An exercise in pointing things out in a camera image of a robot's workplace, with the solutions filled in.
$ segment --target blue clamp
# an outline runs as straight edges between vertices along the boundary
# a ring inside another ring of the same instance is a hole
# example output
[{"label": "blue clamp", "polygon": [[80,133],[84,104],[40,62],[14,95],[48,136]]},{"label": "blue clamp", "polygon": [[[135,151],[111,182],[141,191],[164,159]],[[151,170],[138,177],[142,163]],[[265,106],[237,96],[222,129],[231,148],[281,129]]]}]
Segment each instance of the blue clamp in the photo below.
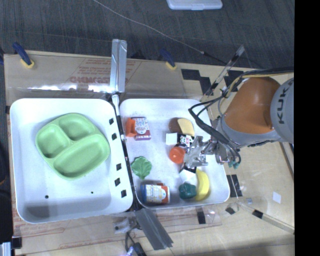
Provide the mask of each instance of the blue clamp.
[{"label": "blue clamp", "polygon": [[175,62],[174,62],[174,58],[172,57],[172,55],[164,48],[162,48],[160,50],[160,54],[161,56],[164,58],[164,60],[166,61],[166,65],[171,69],[171,70],[175,70],[177,68]]},{"label": "blue clamp", "polygon": [[12,44],[13,49],[20,55],[21,60],[20,62],[27,68],[31,69],[35,63],[33,62],[32,59],[29,58],[28,54],[26,53],[25,49],[18,44],[17,42],[14,42]]}]

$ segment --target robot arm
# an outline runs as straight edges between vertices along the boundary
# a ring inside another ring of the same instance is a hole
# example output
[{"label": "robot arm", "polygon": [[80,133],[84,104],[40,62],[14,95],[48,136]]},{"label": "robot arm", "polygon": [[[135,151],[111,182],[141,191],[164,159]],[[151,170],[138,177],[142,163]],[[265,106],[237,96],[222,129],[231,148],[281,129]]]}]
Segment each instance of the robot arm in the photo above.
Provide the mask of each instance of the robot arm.
[{"label": "robot arm", "polygon": [[239,151],[242,147],[268,142],[294,143],[294,78],[280,85],[268,76],[257,76],[256,70],[253,73],[254,76],[244,81],[225,113],[215,119],[212,126],[202,122],[200,113],[195,114],[193,108],[207,104],[200,112],[208,109],[219,99],[227,98],[232,88],[215,100],[189,109],[196,124],[210,134],[211,139],[203,141],[203,137],[195,137],[184,156],[188,168],[208,165],[206,155],[215,155],[219,164],[228,163],[230,167],[237,168],[241,162]]}]

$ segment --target black cable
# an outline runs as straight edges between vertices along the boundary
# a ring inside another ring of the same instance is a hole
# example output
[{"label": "black cable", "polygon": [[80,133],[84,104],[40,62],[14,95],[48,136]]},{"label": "black cable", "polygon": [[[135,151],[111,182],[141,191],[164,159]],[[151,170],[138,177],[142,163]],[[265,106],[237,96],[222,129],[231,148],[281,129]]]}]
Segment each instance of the black cable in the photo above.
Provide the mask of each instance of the black cable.
[{"label": "black cable", "polygon": [[210,103],[210,102],[212,102],[212,101],[214,101],[214,100],[215,100],[215,99],[211,99],[211,100],[208,100],[208,101],[205,101],[205,102],[197,103],[197,104],[193,105],[190,109],[192,110],[192,109],[194,109],[195,107],[208,104],[208,103]]},{"label": "black cable", "polygon": [[[243,82],[244,78],[242,78],[240,76],[239,80],[234,84],[233,88],[232,88],[232,91],[231,92],[234,92],[238,86]],[[228,95],[228,92],[229,92],[229,88],[230,88],[230,85],[228,86],[228,88],[226,88],[223,92],[222,92],[222,96],[224,98],[227,98],[227,95]]]},{"label": "black cable", "polygon": [[286,67],[276,67],[276,68],[267,68],[267,69],[255,69],[255,70],[249,70],[240,75],[246,76],[246,75],[281,75],[283,73],[292,73],[295,71],[295,68],[293,66],[286,66]]},{"label": "black cable", "polygon": [[238,161],[236,162],[238,165],[240,165],[241,163],[241,155],[239,154],[239,152],[229,143],[228,146],[230,148],[232,148],[232,150],[235,152],[236,156],[238,157]]},{"label": "black cable", "polygon": [[230,148],[229,152],[231,153],[233,159],[236,159],[235,151]]},{"label": "black cable", "polygon": [[224,137],[220,132],[212,128],[210,125],[204,123],[190,108],[188,109],[188,111],[194,118],[195,123],[207,134],[211,135],[212,137],[215,137],[218,141],[221,141],[223,144],[229,143],[229,140],[226,137]]},{"label": "black cable", "polygon": [[210,100],[210,103],[205,106],[203,109],[200,110],[200,112],[196,115],[197,117],[204,111],[204,110],[207,110],[212,104],[216,103],[217,101],[219,101],[220,99],[222,99],[223,97],[220,96],[218,98],[215,98],[213,100]]},{"label": "black cable", "polygon": [[124,240],[125,250],[126,250],[126,252],[129,251],[129,248],[130,248],[130,247],[128,246],[128,239],[130,239],[131,242],[132,242],[132,245],[131,245],[131,246],[135,247],[135,245],[136,245],[136,246],[139,245],[139,248],[140,248],[139,251],[140,251],[140,253],[138,253],[138,252],[136,251],[137,248],[135,248],[135,252],[138,254],[138,256],[146,256],[146,254],[143,252],[143,249],[142,249],[141,245],[140,245],[139,243],[136,243],[136,242],[132,239],[132,237],[130,236],[130,233],[131,233],[131,231],[132,231],[133,229],[142,230],[142,228],[140,227],[139,223],[137,223],[134,227],[132,227],[129,231],[127,231],[127,232],[125,233],[125,240]]},{"label": "black cable", "polygon": [[244,57],[244,56],[240,56],[239,59],[243,59],[245,61],[249,62],[249,65],[251,66],[250,68],[253,68],[251,63],[256,64],[256,69],[262,69],[262,66],[260,65],[260,63],[254,61],[253,59],[249,59],[248,56]]},{"label": "black cable", "polygon": [[221,62],[221,63],[223,63],[224,65],[227,65],[227,64],[228,64],[228,63],[224,62],[224,61],[221,60],[221,59],[218,59],[218,58],[216,58],[216,57],[213,57],[212,55],[210,55],[210,54],[207,53],[206,51],[203,51],[202,54],[203,54],[204,56],[210,57],[211,59],[214,59],[214,60],[216,60],[216,61],[218,61],[218,62]]}]

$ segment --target yellow banana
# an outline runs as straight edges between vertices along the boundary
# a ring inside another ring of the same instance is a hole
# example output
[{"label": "yellow banana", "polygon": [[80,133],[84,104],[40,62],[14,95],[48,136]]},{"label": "yellow banana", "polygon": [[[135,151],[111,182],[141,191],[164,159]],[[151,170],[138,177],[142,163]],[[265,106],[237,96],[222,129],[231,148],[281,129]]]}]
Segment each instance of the yellow banana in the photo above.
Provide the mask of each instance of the yellow banana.
[{"label": "yellow banana", "polygon": [[196,177],[198,179],[198,189],[196,191],[196,196],[194,199],[196,201],[203,200],[209,193],[210,183],[208,175],[198,168],[195,171]]}]

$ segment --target gray carpet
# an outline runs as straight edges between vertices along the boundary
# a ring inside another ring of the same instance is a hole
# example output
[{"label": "gray carpet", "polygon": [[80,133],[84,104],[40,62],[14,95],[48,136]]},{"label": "gray carpet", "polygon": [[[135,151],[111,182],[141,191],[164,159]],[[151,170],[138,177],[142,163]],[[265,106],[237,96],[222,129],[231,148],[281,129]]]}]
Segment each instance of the gray carpet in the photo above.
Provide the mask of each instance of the gray carpet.
[{"label": "gray carpet", "polygon": [[[238,67],[294,66],[295,0],[222,0],[222,9],[204,11],[171,10],[166,0],[99,1],[109,9],[95,0],[2,0],[0,46],[9,54],[19,42],[27,50],[110,56],[112,39],[121,39],[128,58],[157,60],[165,48],[176,62],[224,66],[244,45]],[[4,87],[0,67],[0,149],[8,163]],[[8,191],[7,178],[0,192]],[[0,197],[0,209],[7,205]],[[0,211],[0,223],[10,227],[8,211]],[[0,243],[8,237],[1,233]]]}]

